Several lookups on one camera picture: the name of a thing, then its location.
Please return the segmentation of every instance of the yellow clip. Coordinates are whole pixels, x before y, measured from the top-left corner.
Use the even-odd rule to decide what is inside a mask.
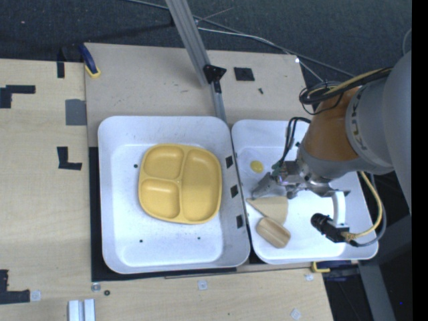
[[[99,75],[101,75],[101,70],[99,70],[97,66],[96,66],[95,68],[96,68],[97,72],[96,72],[95,74],[93,74],[93,73],[89,70],[88,66],[85,66],[85,70],[86,70],[86,72],[88,73],[88,75],[89,75],[91,78],[97,78]]]
[[[318,269],[318,266],[316,265],[316,261],[313,261],[312,262],[312,265],[311,265],[311,270],[312,270],[312,272],[320,272],[321,274],[325,274],[325,273],[327,273],[327,272],[330,272],[330,269],[329,268],[326,268],[326,269]]]

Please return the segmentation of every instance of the yellow plate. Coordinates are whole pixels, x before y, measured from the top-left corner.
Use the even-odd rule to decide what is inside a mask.
[[[197,224],[218,213],[221,186],[221,166],[214,154],[196,146],[159,144],[142,159],[138,197],[152,217]]]

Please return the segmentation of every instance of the wooden table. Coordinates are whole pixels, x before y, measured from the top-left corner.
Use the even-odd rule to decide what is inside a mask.
[[[0,109],[0,270],[9,270],[8,291],[41,292],[0,306],[0,320],[66,320],[68,301],[92,298],[98,321],[332,320],[322,276],[308,268],[100,282],[93,292],[87,127],[67,125],[65,113],[66,100],[86,100],[84,67],[65,63],[65,78],[55,62],[0,68],[0,87],[36,87]],[[82,169],[59,169],[58,146]]]

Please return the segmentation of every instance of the yellow circle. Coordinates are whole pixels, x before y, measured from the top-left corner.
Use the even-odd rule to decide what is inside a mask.
[[[255,173],[260,174],[263,171],[263,164],[258,160],[253,160],[249,165]]]

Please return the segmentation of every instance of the dark floor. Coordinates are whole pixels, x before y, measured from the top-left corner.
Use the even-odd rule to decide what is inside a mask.
[[[165,6],[164,0],[148,1]],[[322,80],[344,81],[393,66],[411,49],[412,0],[188,0],[199,17],[268,39],[298,54],[318,78],[302,68],[308,86]],[[60,48],[80,60],[85,41],[182,47],[168,11],[119,0],[0,0],[0,58],[56,61]],[[212,23],[209,29],[225,30]],[[207,49],[281,53],[248,37],[201,31]],[[388,225],[409,214],[394,175],[377,184]],[[413,319],[412,253],[381,266],[398,321]],[[326,281],[337,321],[372,320],[361,279]]]

